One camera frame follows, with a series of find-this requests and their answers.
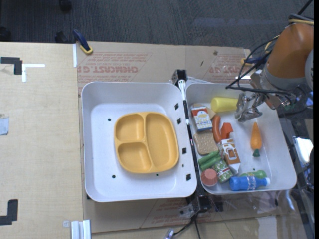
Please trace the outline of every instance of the green cucumber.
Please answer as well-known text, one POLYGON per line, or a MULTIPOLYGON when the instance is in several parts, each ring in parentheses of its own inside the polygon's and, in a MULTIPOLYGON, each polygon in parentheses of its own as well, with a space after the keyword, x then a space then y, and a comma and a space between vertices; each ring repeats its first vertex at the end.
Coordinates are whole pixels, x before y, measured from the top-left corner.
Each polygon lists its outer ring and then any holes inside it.
POLYGON ((216 150, 216 151, 213 151, 213 152, 209 153, 208 155, 206 155, 206 156, 200 158, 200 159, 198 160, 198 164, 199 164, 199 165, 202 165, 203 163, 206 163, 206 162, 207 162, 208 160, 210 160, 211 158, 217 156, 218 153, 219 153, 219 150, 216 150))
POLYGON ((207 162, 203 163, 202 165, 199 166, 199 168, 201 169, 201 171, 204 171, 210 167, 213 166, 213 164, 215 164, 216 162, 218 162, 219 160, 221 160, 221 156, 215 156, 212 159, 208 160, 207 162))

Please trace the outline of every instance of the blue bottle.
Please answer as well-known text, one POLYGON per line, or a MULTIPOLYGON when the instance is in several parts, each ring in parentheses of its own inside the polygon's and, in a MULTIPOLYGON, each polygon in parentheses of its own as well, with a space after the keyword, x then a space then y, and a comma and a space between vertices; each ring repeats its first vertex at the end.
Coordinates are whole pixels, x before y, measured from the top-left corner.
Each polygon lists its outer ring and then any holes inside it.
POLYGON ((255 190, 260 186, 268 186, 270 179, 268 177, 259 179, 255 176, 233 176, 229 180, 230 189, 238 190, 255 190))

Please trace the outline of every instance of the small carton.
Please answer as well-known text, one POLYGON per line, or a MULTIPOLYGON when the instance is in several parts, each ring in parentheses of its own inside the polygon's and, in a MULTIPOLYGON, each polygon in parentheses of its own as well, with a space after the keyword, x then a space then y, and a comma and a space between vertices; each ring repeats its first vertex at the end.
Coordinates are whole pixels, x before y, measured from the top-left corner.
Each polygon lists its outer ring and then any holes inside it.
POLYGON ((240 159, 232 138, 221 140, 219 146, 220 155, 224 158, 226 164, 234 175, 238 174, 240 159))
POLYGON ((205 106, 192 108, 191 114, 194 117, 197 131, 212 129, 212 122, 205 106))

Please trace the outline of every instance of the pink round object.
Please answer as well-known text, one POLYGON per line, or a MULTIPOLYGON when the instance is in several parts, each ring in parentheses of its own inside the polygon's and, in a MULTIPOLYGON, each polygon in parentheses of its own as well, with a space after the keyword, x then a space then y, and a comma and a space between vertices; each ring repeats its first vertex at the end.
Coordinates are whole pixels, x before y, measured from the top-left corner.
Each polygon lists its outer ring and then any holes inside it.
POLYGON ((218 182, 217 173, 212 168, 204 170, 200 175, 200 179, 201 182, 208 187, 214 186, 218 182))

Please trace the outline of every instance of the white tray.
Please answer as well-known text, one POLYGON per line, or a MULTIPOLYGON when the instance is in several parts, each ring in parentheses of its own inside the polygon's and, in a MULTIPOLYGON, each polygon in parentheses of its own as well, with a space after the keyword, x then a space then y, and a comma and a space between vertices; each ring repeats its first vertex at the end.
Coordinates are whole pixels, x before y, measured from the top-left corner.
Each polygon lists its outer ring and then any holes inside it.
MULTIPOLYGON (((186 88, 186 98, 189 109, 194 103, 201 103, 210 107, 210 101, 214 97, 238 98, 241 91, 226 90, 227 84, 193 83, 186 88)), ((279 122, 277 112, 271 110, 265 103, 258 106, 258 110, 263 113, 260 117, 238 122, 234 117, 234 112, 219 113, 221 116, 220 126, 224 122, 232 125, 232 137, 241 161, 238 175, 257 170, 264 170, 270 178, 270 185, 261 187, 255 191, 286 190, 295 186, 297 181, 296 172, 292 163, 285 137, 279 122), (253 157, 253 150, 250 147, 250 137, 252 125, 257 122, 262 135, 263 145, 260 149, 260 157, 253 157)), ((191 119, 192 135, 195 134, 194 121, 191 119)), ((242 193, 245 191, 232 191, 229 182, 217 183, 215 186, 203 187, 211 194, 225 195, 242 193)))
POLYGON ((182 96, 176 86, 92 82, 82 90, 82 112, 85 189, 90 198, 98 202, 175 198, 190 196, 195 191, 194 162, 182 96), (160 112, 172 121, 179 147, 179 160, 172 169, 136 174, 126 171, 118 162, 114 124, 120 116, 135 112, 160 112))

